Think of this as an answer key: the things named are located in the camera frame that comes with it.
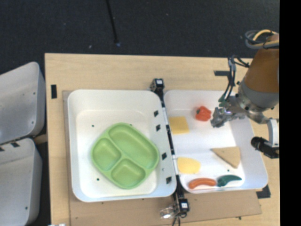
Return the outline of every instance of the green plate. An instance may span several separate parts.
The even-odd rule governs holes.
[[[91,156],[98,170],[124,189],[139,186],[159,162],[157,147],[126,123],[110,126],[94,143]]]

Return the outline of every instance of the tabletop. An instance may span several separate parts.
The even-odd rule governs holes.
[[[171,221],[157,217],[159,208],[169,203],[170,198],[94,204],[80,202],[74,197],[68,184],[70,174],[64,129],[64,91],[146,90],[154,78],[164,80],[166,91],[225,90],[227,77],[218,76],[217,71],[228,71],[227,58],[45,54],[51,223],[76,226],[87,225],[87,220],[91,220],[90,225],[96,222],[103,225],[120,225],[121,222],[122,225],[171,225]],[[242,80],[245,73],[246,68],[238,67],[237,80]],[[265,115],[278,118],[278,105]],[[269,137],[266,125],[251,124],[256,136]],[[279,159],[263,156],[263,161],[269,176],[270,198],[258,200],[254,190],[223,196],[188,194],[193,210],[181,223],[187,226],[280,225]]]

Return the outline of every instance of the yellow cheese slice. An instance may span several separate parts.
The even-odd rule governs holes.
[[[168,120],[171,132],[174,135],[189,133],[189,127],[185,116],[169,117]]]
[[[240,149],[238,146],[212,148],[212,151],[234,168],[240,164]]]
[[[199,161],[187,157],[178,157],[177,164],[179,172],[184,174],[196,174],[201,168]]]

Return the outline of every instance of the black fabric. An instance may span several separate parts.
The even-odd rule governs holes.
[[[0,0],[0,74],[31,61],[44,74],[50,52],[253,57],[245,32],[280,32],[280,0],[109,1],[120,47],[105,0]],[[45,154],[43,177],[41,212],[32,225],[49,223]]]

